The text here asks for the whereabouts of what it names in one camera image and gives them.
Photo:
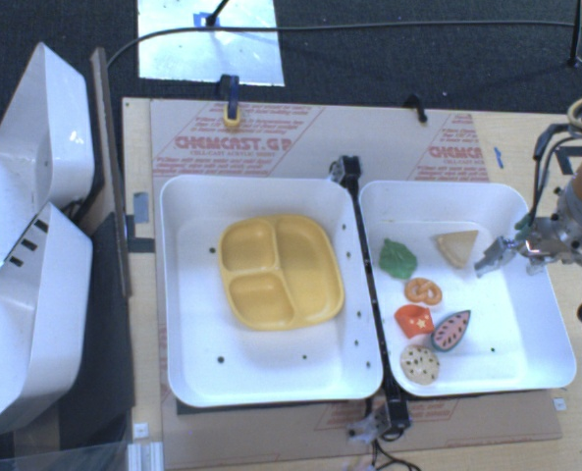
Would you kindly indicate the green lettuce leaf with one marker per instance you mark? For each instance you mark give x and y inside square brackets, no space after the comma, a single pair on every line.
[397,259]

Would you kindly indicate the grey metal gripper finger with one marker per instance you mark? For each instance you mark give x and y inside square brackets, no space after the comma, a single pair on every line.
[492,260]

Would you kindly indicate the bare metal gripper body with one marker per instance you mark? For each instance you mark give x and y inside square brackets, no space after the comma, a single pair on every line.
[548,241]

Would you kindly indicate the orange pretzel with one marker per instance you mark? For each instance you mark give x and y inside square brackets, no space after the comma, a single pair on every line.
[410,290]

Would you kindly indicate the yellow divided plate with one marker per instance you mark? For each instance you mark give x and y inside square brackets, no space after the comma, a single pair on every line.
[290,273]

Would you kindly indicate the white plastic tray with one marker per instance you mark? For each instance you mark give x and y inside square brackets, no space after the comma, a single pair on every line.
[271,361]
[516,331]

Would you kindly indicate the thin black rod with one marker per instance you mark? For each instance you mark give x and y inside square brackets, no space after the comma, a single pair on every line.
[368,273]

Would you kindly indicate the watermelon slice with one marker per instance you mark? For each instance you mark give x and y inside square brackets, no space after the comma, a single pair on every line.
[450,331]

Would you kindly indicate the tan pie slice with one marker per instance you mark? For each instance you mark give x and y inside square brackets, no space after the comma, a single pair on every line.
[458,247]

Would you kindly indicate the brown cardboard board red print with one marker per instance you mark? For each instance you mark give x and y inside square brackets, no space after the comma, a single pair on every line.
[280,140]

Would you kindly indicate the chocolate chip biscuit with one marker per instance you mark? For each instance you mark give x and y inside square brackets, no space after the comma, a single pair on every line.
[419,364]

